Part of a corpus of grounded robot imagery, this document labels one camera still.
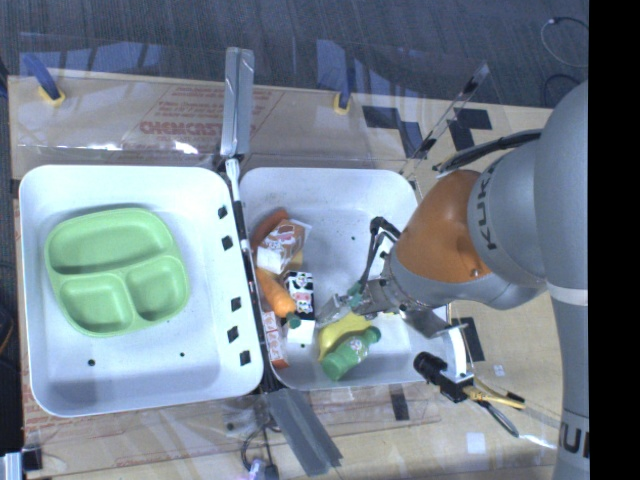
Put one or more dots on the brown cardboard board red print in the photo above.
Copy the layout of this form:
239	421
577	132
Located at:
310	113

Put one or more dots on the orange carrot with green end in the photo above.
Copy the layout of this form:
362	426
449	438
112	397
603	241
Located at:
275	293

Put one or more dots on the orange packet with white print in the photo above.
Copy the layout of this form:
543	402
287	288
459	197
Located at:
274	340

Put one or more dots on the thin black and white rod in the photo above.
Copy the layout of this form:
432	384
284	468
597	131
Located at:
240	218

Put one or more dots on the green divided plate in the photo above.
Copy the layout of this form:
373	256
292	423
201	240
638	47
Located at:
115	273

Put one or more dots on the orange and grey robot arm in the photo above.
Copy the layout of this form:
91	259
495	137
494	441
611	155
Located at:
515	228

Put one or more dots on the black and white cow carton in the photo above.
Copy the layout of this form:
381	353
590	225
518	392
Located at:
301	293

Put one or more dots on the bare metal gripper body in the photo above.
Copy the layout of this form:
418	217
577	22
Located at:
376	298

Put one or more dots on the brown and white carton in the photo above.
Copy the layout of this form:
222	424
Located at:
282	245

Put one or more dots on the green bottle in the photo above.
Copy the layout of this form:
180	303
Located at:
347	355

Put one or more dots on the black cylinder on white bracket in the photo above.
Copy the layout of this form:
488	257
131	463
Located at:
452	363

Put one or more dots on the white plastic tray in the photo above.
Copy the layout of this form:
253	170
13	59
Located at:
150	378
340	203

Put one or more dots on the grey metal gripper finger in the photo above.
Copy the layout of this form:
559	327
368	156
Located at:
345	300
330	313

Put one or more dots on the yellow banana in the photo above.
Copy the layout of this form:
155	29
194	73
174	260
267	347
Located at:
340	330

